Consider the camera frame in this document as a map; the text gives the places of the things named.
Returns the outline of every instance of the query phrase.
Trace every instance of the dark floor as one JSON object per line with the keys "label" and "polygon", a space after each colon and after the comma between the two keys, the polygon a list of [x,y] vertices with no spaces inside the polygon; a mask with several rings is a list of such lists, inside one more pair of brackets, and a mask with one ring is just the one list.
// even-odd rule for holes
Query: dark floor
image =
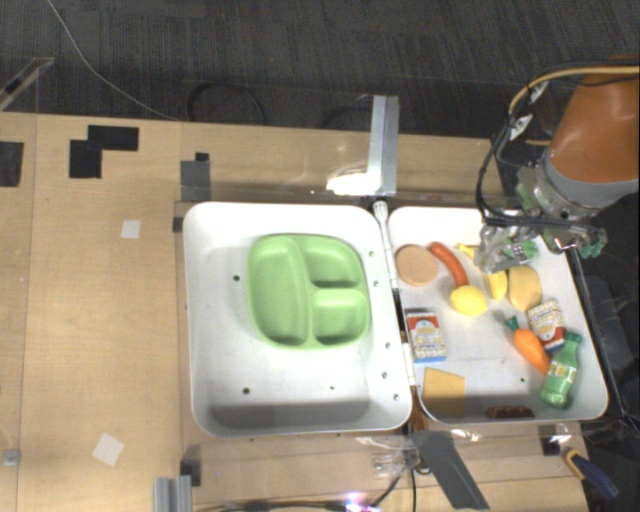
{"label": "dark floor", "polygon": [[[383,93],[400,97],[404,133],[487,138],[543,67],[637,53],[640,39],[639,4],[628,0],[52,1],[96,70],[162,115],[186,119],[196,86],[226,83],[250,94],[205,89],[193,119],[276,126],[366,130],[366,112],[327,116]],[[0,83],[33,57],[55,64],[38,101],[27,94],[13,109],[157,117],[91,74],[46,0],[0,0]],[[603,351],[637,414],[637,194],[598,222],[611,242],[585,271],[610,292],[618,327],[601,333]],[[611,310],[600,313],[611,324]],[[592,437],[592,457],[625,489],[601,510],[640,510],[638,442]]]}

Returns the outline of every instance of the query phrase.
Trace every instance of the divided green plate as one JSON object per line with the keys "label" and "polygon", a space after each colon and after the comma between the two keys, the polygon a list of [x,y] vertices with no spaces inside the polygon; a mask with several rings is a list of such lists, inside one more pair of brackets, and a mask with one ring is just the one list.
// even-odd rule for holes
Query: divided green plate
{"label": "divided green plate", "polygon": [[247,287],[254,327],[278,346],[351,343],[371,327],[362,263],[353,248],[337,238],[261,238],[249,252]]}

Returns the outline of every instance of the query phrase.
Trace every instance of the bottle label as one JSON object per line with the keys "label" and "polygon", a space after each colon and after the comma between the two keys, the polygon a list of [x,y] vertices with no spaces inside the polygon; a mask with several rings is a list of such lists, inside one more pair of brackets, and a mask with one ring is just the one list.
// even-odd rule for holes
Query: bottle label
{"label": "bottle label", "polygon": [[547,375],[549,377],[560,377],[567,382],[573,383],[573,379],[576,376],[576,368],[574,368],[573,366],[568,366],[566,364],[558,363],[557,361],[551,361],[551,365],[549,365],[549,372],[547,373]]}

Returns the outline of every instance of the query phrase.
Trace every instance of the white square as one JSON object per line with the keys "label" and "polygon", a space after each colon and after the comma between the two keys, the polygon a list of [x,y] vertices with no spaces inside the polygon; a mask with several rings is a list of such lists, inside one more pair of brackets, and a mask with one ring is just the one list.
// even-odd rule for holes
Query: white square
{"label": "white square", "polygon": [[122,224],[122,238],[140,238],[141,220],[125,220]]}
{"label": "white square", "polygon": [[92,455],[99,461],[113,467],[115,466],[123,448],[124,443],[118,441],[115,437],[112,437],[109,434],[102,434]]}

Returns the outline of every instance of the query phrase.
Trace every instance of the orange carrot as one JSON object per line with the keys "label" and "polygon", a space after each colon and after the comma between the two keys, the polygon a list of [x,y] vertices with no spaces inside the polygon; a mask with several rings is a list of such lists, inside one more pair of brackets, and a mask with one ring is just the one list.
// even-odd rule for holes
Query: orange carrot
{"label": "orange carrot", "polygon": [[513,334],[513,344],[518,352],[529,361],[536,369],[546,375],[549,371],[549,356],[538,337],[529,329],[518,329]]}
{"label": "orange carrot", "polygon": [[458,261],[458,258],[456,258],[449,249],[440,242],[433,242],[429,246],[429,250],[431,251],[431,254],[438,258],[449,269],[449,272],[451,272],[453,280],[456,283],[456,288],[469,284],[467,273],[464,271],[464,268]]}

